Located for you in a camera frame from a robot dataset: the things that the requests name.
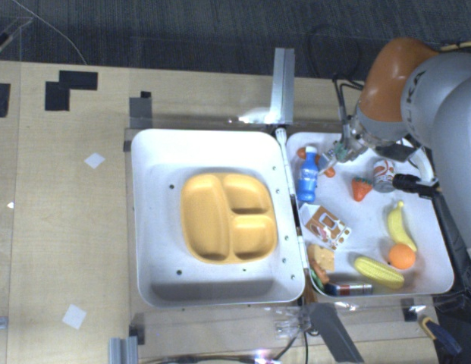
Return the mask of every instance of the soda can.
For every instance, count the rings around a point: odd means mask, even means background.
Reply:
[[[369,283],[328,283],[325,292],[334,297],[348,297],[350,295],[369,295],[373,292],[373,286]]]
[[[373,165],[373,188],[380,193],[390,193],[394,190],[392,180],[395,176],[395,165],[388,159],[383,159]]]

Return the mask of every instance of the wooden table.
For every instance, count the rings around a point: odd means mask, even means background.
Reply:
[[[60,70],[98,72],[98,89],[71,90],[70,111],[45,111],[45,82],[58,82]],[[0,315],[9,317],[0,363],[107,363],[109,338],[125,338],[130,323],[129,98],[151,92],[155,117],[236,118],[268,107],[272,78],[0,61],[0,82],[11,84],[0,118]],[[295,118],[335,121],[331,82],[296,79],[294,109]],[[105,158],[96,169],[84,162],[93,153]],[[430,298],[422,300],[435,318]],[[86,311],[78,330],[62,322],[70,304]],[[415,322],[363,314],[344,323],[366,362],[436,362]],[[209,323],[201,330],[196,338],[211,338]],[[310,362],[334,362],[320,337],[309,342]],[[163,349],[175,352],[176,343]],[[295,345],[284,362],[303,362],[301,340]]]

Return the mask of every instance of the black floor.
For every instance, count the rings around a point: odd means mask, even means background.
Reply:
[[[471,39],[471,0],[18,0],[69,36],[88,64],[272,74],[275,47],[296,49],[298,77],[364,79],[397,36],[432,46]],[[0,0],[0,32],[30,16]],[[25,61],[82,63],[39,20]],[[5,52],[1,58],[19,58]]]

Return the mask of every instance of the yellow cable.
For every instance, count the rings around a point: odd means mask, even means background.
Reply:
[[[442,52],[450,52],[450,51],[453,51],[453,50],[465,49],[466,47],[471,47],[471,41],[470,42],[456,43],[454,45],[443,45],[440,48],[440,50]]]

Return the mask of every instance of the yellow corn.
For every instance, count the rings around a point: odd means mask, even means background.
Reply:
[[[403,286],[403,275],[400,272],[376,260],[360,256],[356,258],[354,266],[360,274],[386,287],[397,290]]]

